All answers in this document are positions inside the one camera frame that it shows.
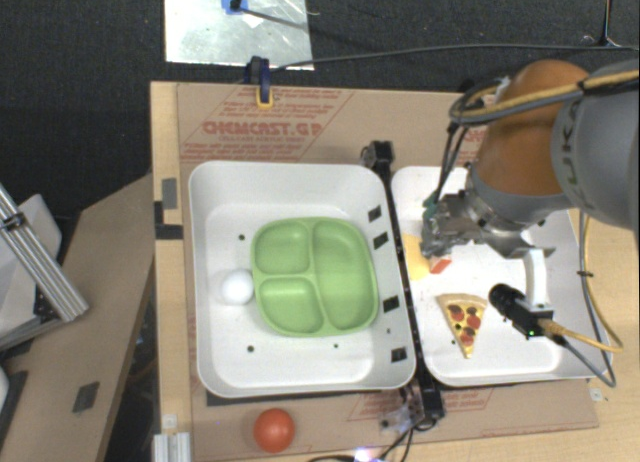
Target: red ball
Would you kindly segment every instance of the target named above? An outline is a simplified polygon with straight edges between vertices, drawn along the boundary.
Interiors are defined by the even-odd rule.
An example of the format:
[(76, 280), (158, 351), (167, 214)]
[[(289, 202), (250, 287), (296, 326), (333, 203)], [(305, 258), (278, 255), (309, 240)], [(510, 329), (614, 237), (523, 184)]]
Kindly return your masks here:
[(280, 453), (293, 441), (296, 427), (291, 416), (282, 409), (265, 410), (253, 425), (253, 438), (269, 453)]

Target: toy pizza slice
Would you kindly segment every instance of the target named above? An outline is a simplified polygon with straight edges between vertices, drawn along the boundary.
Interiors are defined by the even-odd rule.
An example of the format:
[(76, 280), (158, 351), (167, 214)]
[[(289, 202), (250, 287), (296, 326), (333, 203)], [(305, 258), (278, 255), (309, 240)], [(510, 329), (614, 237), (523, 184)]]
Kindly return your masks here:
[(458, 346), (468, 359), (473, 353), (487, 301), (466, 293), (440, 295), (437, 299)]

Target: silver metal sheet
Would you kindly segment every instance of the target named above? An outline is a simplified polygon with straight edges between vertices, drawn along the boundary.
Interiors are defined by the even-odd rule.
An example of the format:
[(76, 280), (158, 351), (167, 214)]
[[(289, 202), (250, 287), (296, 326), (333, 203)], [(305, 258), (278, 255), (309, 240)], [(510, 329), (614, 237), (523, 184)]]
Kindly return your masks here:
[(165, 0), (167, 61), (244, 66), (258, 55), (279, 66), (312, 58), (305, 0), (247, 4), (229, 13), (223, 0)]

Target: white ball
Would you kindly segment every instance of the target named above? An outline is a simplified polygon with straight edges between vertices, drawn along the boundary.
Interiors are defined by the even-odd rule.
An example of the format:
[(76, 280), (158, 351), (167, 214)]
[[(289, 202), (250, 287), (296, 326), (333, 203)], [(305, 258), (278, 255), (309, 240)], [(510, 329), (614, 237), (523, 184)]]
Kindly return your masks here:
[(249, 270), (239, 269), (229, 272), (222, 281), (222, 300), (232, 306), (242, 306), (253, 297), (253, 277)]

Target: cardboard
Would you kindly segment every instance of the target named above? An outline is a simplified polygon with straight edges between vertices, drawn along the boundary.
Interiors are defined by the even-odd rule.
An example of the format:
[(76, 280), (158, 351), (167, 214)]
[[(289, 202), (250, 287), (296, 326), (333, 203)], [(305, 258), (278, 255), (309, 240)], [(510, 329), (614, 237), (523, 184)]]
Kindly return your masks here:
[(63, 270), (90, 309), (4, 364), (27, 378), (3, 462), (104, 459), (151, 291), (150, 205), (146, 177), (82, 213)]
[[(173, 348), (160, 357), (161, 411), (163, 418), (170, 420), (163, 432), (181, 431), (181, 426), (182, 431), (191, 432), (197, 462), (266, 456), (252, 439), (252, 425), (260, 412), (275, 406), (289, 411), (297, 427), (292, 446), (282, 456), (306, 454), (287, 460), (307, 460), (309, 453), (318, 451), (389, 445), (394, 440), (393, 433), (381, 431), (379, 419), (383, 412), (400, 403), (396, 391), (224, 405), (207, 399), (194, 364), (193, 274), (186, 184), (195, 166), (208, 159), (357, 163), (363, 147), (372, 140), (385, 139), (394, 143), (395, 169), (438, 165), (448, 124), (447, 111), (456, 95), (274, 87), (274, 96), (273, 110), (265, 111), (255, 106), (255, 91), (249, 86), (152, 85), (154, 199), (160, 204), (170, 202), (166, 193), (163, 196), (162, 184), (174, 183), (180, 200), (177, 207), (165, 211), (165, 217), (170, 216), (172, 222), (183, 228), (183, 239), (160, 240), (156, 244), (157, 253), (169, 264), (168, 268), (157, 268), (159, 301), (166, 293), (167, 304), (180, 307), (178, 312), (168, 306), (159, 311), (159, 342), (161, 346), (175, 345), (178, 338), (182, 340), (179, 343), (189, 346), (188, 356)], [(478, 133), (468, 136), (462, 159), (475, 154), (480, 140)], [(168, 262), (165, 252), (169, 244), (174, 256), (182, 250), (184, 264)], [(176, 275), (180, 270), (184, 271), (182, 288)], [(172, 280), (170, 287), (162, 286), (167, 276)], [(171, 377), (163, 384), (165, 373)], [(589, 389), (583, 381), (460, 389), (446, 392), (444, 398), (447, 416), (433, 431), (416, 435), (415, 443), (579, 430), (598, 425)], [(424, 453), (418, 447), (414, 449)]]

